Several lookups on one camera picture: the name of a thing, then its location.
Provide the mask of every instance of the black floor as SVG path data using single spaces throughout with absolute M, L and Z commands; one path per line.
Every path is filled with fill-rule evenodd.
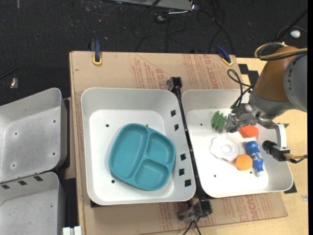
M 100 0 L 0 0 L 0 105 L 51 87 L 70 96 L 68 54 L 88 50 L 91 39 L 102 51 L 215 53 L 221 45 L 238 57 L 276 39 L 308 8 L 308 0 L 194 0 L 203 11 L 172 15 L 155 23 L 164 9 Z M 307 47 L 308 15 L 280 41 Z M 18 87 L 11 88 L 13 78 Z

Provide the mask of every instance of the orange ball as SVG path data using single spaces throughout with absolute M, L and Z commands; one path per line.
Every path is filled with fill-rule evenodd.
M 249 170 L 253 166 L 253 160 L 249 155 L 241 154 L 236 158 L 236 166 L 239 170 Z

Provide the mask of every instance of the teal plate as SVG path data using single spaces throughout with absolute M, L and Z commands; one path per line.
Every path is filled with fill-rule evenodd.
M 113 144 L 109 167 L 119 180 L 143 190 L 158 190 L 168 181 L 176 151 L 170 139 L 141 124 L 128 124 Z

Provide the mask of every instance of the gray tray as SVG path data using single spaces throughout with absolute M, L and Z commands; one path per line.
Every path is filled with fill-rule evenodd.
M 0 107 L 0 183 L 61 166 L 67 157 L 67 110 L 52 88 Z
M 61 235 L 66 197 L 58 176 L 46 172 L 0 185 L 0 234 Z

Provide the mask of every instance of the white tray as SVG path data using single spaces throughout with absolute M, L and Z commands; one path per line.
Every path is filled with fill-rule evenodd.
M 93 202 L 99 205 L 176 202 L 194 196 L 196 186 L 191 158 L 179 103 L 173 93 L 167 90 L 90 88 L 84 91 L 81 103 L 87 190 Z M 110 172 L 109 155 L 113 143 L 120 130 L 130 123 L 148 125 L 167 136 L 176 148 L 172 174 L 159 190 L 132 187 L 114 178 Z
M 275 130 L 261 125 L 255 138 L 244 139 L 239 132 L 218 133 L 211 127 L 213 114 L 219 110 L 224 116 L 230 113 L 230 106 L 240 95 L 240 90 L 189 90 L 182 95 L 188 132 L 194 150 L 199 178 L 203 190 L 211 197 L 221 198 L 256 193 L 285 191 L 292 187 L 293 178 L 288 162 L 278 162 L 262 149 L 265 140 L 277 142 Z M 264 159 L 265 176 L 257 177 L 252 168 L 239 171 L 235 162 L 218 159 L 210 152 L 214 137 L 224 137 L 246 153 L 244 142 L 255 140 Z
M 61 235 L 65 193 L 58 176 L 46 172 L 0 185 L 0 234 Z
M 60 167 L 67 157 L 67 110 L 52 88 L 0 107 L 0 183 Z

